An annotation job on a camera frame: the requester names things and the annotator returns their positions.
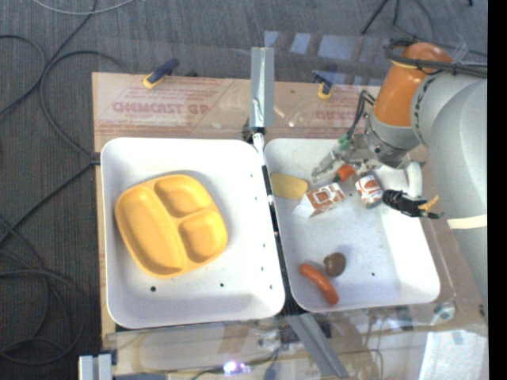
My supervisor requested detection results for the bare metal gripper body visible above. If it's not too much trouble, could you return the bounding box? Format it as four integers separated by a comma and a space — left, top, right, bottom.
335, 133, 411, 170

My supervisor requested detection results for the orange toy carrot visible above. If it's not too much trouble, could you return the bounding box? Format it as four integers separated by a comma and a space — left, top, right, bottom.
332, 163, 356, 184

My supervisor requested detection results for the orange and white carton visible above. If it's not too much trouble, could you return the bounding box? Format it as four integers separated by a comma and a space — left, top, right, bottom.
292, 182, 346, 219

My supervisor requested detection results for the yellow toy bread slice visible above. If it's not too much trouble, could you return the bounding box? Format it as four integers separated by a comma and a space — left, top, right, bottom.
269, 172, 310, 201

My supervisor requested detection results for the orange and white can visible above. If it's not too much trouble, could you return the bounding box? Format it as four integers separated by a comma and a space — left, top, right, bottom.
353, 173, 385, 210

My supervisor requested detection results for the brown toy potato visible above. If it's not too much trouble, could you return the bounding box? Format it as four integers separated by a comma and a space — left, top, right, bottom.
322, 252, 348, 279

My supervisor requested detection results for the white plastic tray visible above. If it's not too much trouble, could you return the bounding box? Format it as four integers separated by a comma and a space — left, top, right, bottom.
100, 136, 287, 330
263, 137, 442, 314

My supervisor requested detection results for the orange toy sausage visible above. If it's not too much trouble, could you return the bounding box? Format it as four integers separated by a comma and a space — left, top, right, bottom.
298, 263, 341, 306

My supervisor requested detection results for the yellow divided plate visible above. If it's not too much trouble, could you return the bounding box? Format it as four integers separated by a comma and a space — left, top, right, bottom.
113, 173, 230, 280

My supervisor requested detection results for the brown cardboard board, red print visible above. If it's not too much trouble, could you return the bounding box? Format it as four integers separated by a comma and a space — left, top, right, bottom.
91, 72, 456, 342

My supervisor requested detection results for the black cylinder on white bracket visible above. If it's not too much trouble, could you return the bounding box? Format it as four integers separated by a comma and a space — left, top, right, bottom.
381, 160, 444, 220

